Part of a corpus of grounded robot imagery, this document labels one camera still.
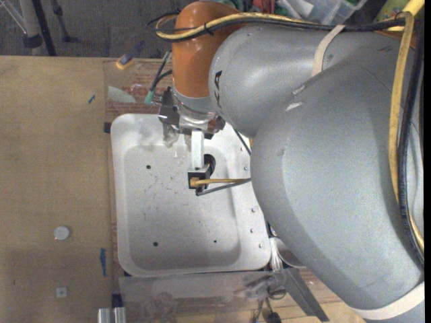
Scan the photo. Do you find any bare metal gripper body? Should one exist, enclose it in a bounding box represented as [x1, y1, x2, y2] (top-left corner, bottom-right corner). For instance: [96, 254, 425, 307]
[158, 91, 226, 140]

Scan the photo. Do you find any white plastic tray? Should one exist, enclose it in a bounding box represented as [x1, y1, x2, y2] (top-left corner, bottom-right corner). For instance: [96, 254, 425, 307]
[110, 112, 272, 278]

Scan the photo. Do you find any grey round disc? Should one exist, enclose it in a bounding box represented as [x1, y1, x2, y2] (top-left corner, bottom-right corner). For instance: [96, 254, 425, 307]
[53, 225, 71, 242]

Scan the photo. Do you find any clear plastic storage bin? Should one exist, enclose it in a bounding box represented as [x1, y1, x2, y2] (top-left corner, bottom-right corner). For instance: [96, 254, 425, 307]
[198, 0, 385, 26]

